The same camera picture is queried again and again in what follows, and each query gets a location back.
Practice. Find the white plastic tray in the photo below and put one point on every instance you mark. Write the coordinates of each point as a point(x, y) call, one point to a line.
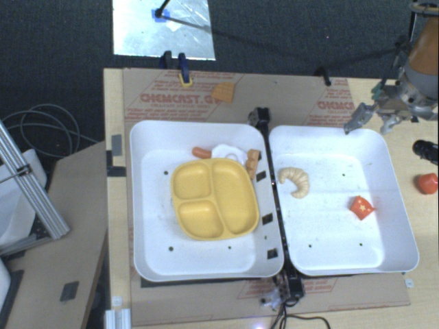
point(329, 231)
point(154, 201)

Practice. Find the white fried egg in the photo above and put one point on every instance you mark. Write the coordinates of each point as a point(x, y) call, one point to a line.
point(226, 151)

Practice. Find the red tomato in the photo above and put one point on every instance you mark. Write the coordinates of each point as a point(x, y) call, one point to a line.
point(428, 183)

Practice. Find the orange sausage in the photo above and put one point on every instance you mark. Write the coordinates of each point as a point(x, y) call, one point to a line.
point(201, 152)

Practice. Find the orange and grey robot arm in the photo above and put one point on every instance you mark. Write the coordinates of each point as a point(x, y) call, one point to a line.
point(427, 50)

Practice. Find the beige croissant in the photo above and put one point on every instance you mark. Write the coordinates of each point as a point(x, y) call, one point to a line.
point(301, 182)

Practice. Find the brown cardboard board red print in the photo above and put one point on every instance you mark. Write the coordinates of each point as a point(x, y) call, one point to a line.
point(288, 96)

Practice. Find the orange pizza slice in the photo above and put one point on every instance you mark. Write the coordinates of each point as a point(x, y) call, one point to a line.
point(224, 92)

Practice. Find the yellow divided plate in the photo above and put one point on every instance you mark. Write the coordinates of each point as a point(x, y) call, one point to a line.
point(229, 190)

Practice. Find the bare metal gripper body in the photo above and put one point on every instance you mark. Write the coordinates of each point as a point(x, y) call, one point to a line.
point(398, 103)

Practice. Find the thin black rod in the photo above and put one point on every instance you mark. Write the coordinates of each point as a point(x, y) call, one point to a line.
point(276, 190)

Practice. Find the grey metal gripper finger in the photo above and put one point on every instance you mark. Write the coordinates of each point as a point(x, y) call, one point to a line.
point(361, 113)
point(391, 122)

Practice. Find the red packet with yellow star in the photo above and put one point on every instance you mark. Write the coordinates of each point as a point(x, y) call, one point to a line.
point(361, 208)

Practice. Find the brown biscuit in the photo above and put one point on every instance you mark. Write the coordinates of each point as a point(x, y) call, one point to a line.
point(253, 163)

